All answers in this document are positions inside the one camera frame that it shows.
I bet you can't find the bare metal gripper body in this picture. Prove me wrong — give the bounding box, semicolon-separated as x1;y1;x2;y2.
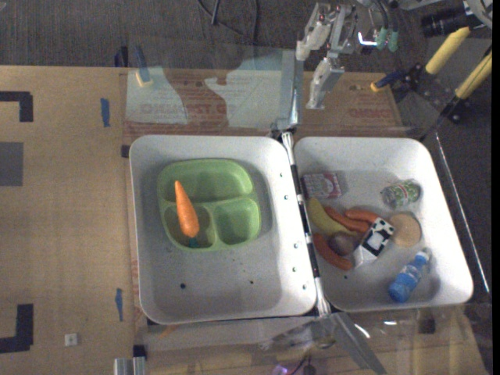
331;0;382;55

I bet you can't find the brown cardboard board, red print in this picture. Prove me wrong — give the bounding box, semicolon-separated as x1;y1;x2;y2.
119;67;413;351

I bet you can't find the white plastic tray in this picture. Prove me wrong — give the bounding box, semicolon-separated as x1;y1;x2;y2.
292;136;475;314
128;134;318;326

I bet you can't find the pink and white carton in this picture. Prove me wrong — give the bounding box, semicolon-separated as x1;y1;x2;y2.
301;171;343;200

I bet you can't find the clear bottle with green label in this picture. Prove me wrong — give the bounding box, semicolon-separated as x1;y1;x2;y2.
380;178;423;210

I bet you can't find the orange-red sausage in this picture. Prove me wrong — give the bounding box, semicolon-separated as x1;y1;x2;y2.
323;205;370;234
312;232;354;272
345;208;380;224

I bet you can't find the yellow banana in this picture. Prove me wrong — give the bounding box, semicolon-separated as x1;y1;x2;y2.
306;197;359;238

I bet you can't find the green divided plate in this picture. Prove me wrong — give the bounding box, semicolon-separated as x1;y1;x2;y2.
156;158;263;253

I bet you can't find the brown oval toy food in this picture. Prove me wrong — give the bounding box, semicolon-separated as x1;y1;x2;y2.
327;234;356;258

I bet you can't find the black and white milk carton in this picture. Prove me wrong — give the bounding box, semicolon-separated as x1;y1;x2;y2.
352;216;396;270

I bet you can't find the round tan biscuit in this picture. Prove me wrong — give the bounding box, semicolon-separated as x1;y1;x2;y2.
388;212;423;248

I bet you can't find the orange carrot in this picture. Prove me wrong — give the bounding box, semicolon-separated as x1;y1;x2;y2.
173;180;201;248

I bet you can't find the blue plastic bottle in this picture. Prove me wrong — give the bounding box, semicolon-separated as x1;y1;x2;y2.
387;248;432;304

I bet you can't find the black cylinder on white bracket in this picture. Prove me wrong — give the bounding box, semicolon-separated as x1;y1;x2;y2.
420;0;492;38

